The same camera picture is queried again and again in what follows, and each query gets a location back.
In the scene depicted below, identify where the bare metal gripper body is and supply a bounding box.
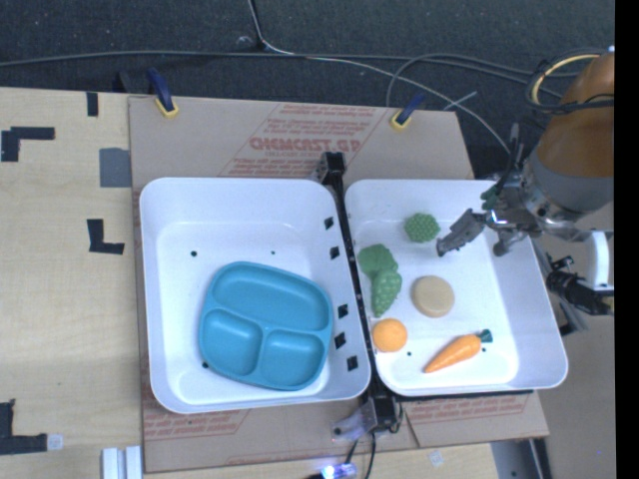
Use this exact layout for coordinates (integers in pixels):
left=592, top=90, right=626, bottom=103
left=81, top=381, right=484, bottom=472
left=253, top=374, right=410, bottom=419
left=485, top=170, right=609, bottom=242

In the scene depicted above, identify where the round green grape cluster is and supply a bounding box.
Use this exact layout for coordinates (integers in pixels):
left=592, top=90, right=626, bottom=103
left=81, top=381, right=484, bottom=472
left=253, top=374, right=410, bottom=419
left=402, top=212, right=442, bottom=244

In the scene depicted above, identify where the white plastic tray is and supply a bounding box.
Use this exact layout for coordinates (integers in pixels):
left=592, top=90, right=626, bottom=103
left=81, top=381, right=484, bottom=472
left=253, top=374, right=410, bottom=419
left=138, top=176, right=373, bottom=415
left=343, top=178, right=570, bottom=398

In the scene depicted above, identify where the beige round biscuit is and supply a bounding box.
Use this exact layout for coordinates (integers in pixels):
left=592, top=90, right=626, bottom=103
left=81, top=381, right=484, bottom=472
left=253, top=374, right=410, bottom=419
left=409, top=274, right=456, bottom=319

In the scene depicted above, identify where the green broccoli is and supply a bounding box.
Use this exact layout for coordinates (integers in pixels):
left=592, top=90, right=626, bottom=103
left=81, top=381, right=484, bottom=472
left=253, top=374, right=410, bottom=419
left=355, top=243, right=400, bottom=279

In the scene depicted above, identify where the long green grape bunch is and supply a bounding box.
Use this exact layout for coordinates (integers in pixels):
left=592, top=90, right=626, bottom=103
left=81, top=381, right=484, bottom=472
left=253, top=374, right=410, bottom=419
left=370, top=267, right=404, bottom=319

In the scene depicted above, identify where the thin black rod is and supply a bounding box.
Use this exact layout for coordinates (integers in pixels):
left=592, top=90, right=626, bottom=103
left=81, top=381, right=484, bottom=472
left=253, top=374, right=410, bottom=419
left=332, top=180, right=383, bottom=399

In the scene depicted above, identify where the orange carrot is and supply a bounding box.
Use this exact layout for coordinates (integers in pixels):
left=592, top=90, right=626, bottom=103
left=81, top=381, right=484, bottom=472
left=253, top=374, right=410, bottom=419
left=422, top=328, right=494, bottom=375

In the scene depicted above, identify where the orange fruit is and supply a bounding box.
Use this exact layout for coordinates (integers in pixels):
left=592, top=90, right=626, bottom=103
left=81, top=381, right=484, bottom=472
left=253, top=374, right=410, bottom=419
left=370, top=317, right=409, bottom=354

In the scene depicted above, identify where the blue divided plate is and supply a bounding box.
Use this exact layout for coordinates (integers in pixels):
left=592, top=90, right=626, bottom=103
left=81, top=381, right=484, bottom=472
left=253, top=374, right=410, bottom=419
left=197, top=260, right=335, bottom=393

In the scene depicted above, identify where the brown cardboard board, red print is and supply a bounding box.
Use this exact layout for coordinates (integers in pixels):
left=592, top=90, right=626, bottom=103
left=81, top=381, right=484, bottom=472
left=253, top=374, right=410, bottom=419
left=127, top=95, right=551, bottom=474

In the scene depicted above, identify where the black cylinder on white bracket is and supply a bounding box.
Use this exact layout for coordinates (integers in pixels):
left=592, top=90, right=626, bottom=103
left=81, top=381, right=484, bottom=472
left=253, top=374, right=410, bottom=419
left=545, top=231, right=616, bottom=318

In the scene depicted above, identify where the black block with thin wires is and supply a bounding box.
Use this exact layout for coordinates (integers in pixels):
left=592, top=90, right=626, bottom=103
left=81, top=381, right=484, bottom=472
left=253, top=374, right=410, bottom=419
left=363, top=394, right=402, bottom=434
left=312, top=151, right=347, bottom=187

